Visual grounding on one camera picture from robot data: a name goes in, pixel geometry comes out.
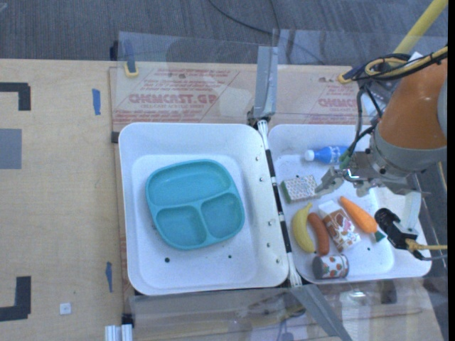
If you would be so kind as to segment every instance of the gray carpet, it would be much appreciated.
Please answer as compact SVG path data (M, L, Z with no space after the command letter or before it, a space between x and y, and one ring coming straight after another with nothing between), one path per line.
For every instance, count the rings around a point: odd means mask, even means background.
M120 32L270 44L270 32L282 29L282 36L299 33L281 63L359 65L391 53L433 0L212 1L218 9L209 0L0 0L0 58L109 60ZM447 41L445 8L419 49L430 53ZM175 47L173 59L202 59L207 47ZM254 55L232 52L224 49L223 60L255 61ZM446 244L447 196L439 174L437 167L429 168L419 180L433 193L427 198L433 222L427 239ZM428 289L448 338L447 260L434 261Z

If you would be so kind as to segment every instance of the blue plate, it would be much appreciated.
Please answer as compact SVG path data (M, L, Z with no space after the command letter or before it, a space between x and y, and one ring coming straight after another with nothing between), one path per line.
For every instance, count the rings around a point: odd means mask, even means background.
M160 168L147 179L145 192L159 234L180 250L229 239L245 222L234 180L216 161L186 161Z

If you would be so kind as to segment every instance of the toy carrot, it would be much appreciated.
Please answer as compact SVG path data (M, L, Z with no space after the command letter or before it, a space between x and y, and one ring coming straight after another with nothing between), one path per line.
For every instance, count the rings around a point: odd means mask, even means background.
M364 232L374 234L376 241L379 242L385 236L382 232L378 231L378 223L368 212L366 212L359 205L344 196L340 196L340 204L348 213L350 218L361 228Z

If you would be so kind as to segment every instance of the blue bottle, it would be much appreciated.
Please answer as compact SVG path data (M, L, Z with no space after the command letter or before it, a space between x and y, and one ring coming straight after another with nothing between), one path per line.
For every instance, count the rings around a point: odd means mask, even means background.
M324 146L320 149L307 150L305 152L306 161L320 161L325 164L339 163L340 156L348 149L347 146Z

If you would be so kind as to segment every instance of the yellow banana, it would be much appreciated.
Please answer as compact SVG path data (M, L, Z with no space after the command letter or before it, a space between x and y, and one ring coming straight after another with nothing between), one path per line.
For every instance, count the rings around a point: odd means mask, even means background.
M297 241L297 244L302 248L302 250L307 253L313 253L316 251L313 240L310 238L307 227L308 213L313 204L308 202L308 204L296 212L292 218L291 226L294 238Z

